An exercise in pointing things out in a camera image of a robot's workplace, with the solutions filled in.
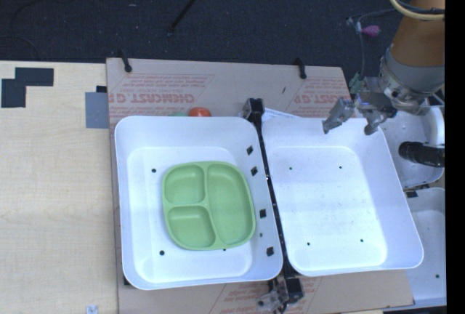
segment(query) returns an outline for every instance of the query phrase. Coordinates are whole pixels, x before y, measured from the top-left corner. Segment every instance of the green divided plate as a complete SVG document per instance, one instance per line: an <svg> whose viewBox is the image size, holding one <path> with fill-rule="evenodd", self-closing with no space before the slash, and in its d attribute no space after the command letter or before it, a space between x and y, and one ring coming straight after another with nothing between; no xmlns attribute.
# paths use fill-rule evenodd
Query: green divided plate
<svg viewBox="0 0 465 314"><path fill-rule="evenodd" d="M254 204L242 171L222 161L172 166L162 181L169 235L181 247L227 249L255 231Z"/></svg>

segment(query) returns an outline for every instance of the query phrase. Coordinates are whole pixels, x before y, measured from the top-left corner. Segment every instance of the cable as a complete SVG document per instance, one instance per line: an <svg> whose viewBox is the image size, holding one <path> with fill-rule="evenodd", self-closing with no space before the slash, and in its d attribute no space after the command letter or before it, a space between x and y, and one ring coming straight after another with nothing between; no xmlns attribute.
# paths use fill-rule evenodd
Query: cable
<svg viewBox="0 0 465 314"><path fill-rule="evenodd" d="M389 0L392 6L403 15L417 20L444 20L445 9L422 9L403 3L400 0Z"/></svg>

